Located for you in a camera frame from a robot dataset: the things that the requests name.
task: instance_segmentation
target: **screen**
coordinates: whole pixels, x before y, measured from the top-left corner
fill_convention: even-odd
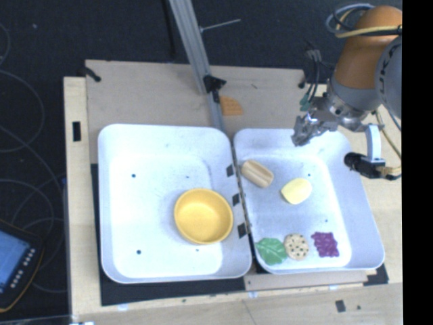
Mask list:
[[[0,287],[9,280],[29,243],[0,231]]]

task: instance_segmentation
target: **white plastic tray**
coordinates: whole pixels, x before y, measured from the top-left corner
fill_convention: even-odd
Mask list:
[[[101,262],[119,283],[243,276],[252,262],[228,138],[208,127],[109,125],[98,138]],[[173,209],[186,190],[208,188],[232,204],[222,242],[196,245],[177,231]]]
[[[351,151],[349,142],[339,132],[328,132],[296,147],[292,134],[291,129],[245,129],[234,138],[239,168],[252,159],[274,173],[268,188],[241,176],[254,243],[263,238],[283,242],[291,233],[302,234],[309,243],[306,259],[287,258],[275,265],[267,265],[256,250],[260,264],[272,274],[378,267],[384,248],[360,175],[344,164],[344,156]],[[280,193],[295,177],[308,179],[313,186],[310,197],[297,205]],[[331,232],[339,256],[320,257],[311,238],[315,232]]]

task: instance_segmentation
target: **green leaf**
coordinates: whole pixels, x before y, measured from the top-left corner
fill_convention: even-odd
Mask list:
[[[276,265],[287,259],[283,243],[276,238],[263,238],[255,245],[267,265]]]

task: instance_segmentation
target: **wooden table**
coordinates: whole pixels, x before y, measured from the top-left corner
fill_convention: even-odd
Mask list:
[[[363,286],[374,271],[274,276],[249,272],[245,291],[101,306],[90,164],[97,162],[97,135],[110,123],[210,126],[206,98],[192,69],[182,64],[87,60],[101,77],[66,77],[64,103],[68,173],[70,300],[75,322],[96,324],[358,324],[403,322],[401,180],[363,178],[386,251],[389,283]],[[244,127],[291,128],[299,115],[301,70],[212,66],[225,79],[220,94],[236,99],[242,116],[225,116],[230,138]],[[387,131],[401,134],[381,110]],[[363,134],[340,130],[365,154]],[[387,165],[399,159],[383,141]]]

